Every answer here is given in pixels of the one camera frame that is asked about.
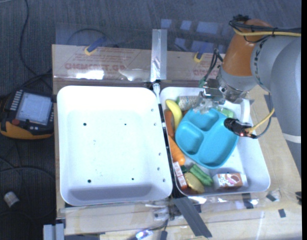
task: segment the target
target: green cucumber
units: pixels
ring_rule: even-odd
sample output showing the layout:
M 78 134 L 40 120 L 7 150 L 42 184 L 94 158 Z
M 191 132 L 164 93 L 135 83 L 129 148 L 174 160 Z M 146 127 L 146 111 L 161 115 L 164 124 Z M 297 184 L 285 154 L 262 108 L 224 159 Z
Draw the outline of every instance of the green cucumber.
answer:
M 203 185 L 205 186 L 212 186 L 214 183 L 213 179 L 206 174 L 202 169 L 199 168 L 198 165 L 194 164 L 190 169 L 189 172 L 191 172 L 193 175 L 195 175 Z

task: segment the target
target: banana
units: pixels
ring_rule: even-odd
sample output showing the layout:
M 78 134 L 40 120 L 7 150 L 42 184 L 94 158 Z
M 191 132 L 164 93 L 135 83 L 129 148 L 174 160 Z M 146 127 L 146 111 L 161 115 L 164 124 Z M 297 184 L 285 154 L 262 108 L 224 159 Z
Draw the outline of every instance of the banana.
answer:
M 181 111 L 179 105 L 172 99 L 166 99 L 165 104 L 172 112 L 173 121 L 174 121 L 174 131 L 176 131 L 180 121 L 183 119 L 183 112 Z

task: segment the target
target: blue plate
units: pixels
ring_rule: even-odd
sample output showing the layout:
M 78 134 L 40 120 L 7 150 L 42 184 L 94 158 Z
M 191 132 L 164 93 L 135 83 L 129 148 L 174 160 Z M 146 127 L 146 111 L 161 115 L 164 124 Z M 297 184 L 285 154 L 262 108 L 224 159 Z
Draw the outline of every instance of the blue plate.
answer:
M 226 118 L 213 108 L 204 114 L 190 109 L 178 125 L 175 142 L 201 166 L 219 168 L 228 160 L 239 138 L 224 126 Z

